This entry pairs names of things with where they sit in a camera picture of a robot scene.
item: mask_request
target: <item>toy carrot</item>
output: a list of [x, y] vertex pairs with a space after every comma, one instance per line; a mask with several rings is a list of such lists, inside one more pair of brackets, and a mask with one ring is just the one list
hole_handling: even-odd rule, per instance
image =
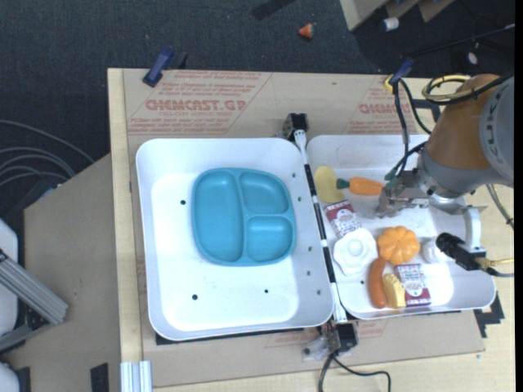
[[366, 177], [352, 177], [347, 180], [337, 179], [336, 187], [338, 189], [349, 189], [353, 194], [380, 194], [385, 185], [375, 180]]

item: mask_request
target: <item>blue divided plate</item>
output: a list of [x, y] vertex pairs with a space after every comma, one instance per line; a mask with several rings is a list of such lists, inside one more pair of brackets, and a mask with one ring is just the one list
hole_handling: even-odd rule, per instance
[[216, 168], [198, 176], [191, 220], [199, 251], [222, 265], [267, 265], [294, 249], [293, 203], [276, 176], [247, 168]]

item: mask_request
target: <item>orange pumpkin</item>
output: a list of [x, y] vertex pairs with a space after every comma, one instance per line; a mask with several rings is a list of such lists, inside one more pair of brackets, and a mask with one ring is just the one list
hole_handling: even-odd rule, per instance
[[379, 256], [393, 265], [400, 265], [419, 253], [416, 234], [404, 226], [385, 228], [377, 239]]

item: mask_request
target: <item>orange object on floor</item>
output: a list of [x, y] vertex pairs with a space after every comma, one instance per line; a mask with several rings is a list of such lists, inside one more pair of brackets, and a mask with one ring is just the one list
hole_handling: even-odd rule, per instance
[[308, 23], [298, 30], [298, 33], [305, 38], [311, 39], [314, 35], [314, 26], [312, 23]]

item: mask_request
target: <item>dark floor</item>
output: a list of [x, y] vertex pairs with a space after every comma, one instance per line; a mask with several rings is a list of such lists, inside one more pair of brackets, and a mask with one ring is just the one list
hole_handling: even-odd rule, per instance
[[[0, 0], [0, 216], [11, 219], [38, 182], [35, 176], [9, 180], [32, 173], [13, 167], [65, 173], [40, 158], [9, 163], [37, 153], [7, 149], [45, 149], [75, 172], [89, 165], [63, 144], [6, 121], [50, 132], [101, 158], [110, 151], [109, 67], [149, 68], [170, 45], [187, 53], [187, 69], [390, 74], [413, 52], [515, 22], [516, 7], [515, 0], [457, 0], [428, 23], [415, 7], [385, 33], [378, 27], [384, 9], [350, 32], [339, 0], [296, 0], [256, 16], [270, 1]], [[308, 22], [316, 24], [309, 42], [297, 35]], [[411, 75], [514, 68], [514, 29], [480, 42], [477, 67], [461, 62], [469, 46], [418, 56]]]

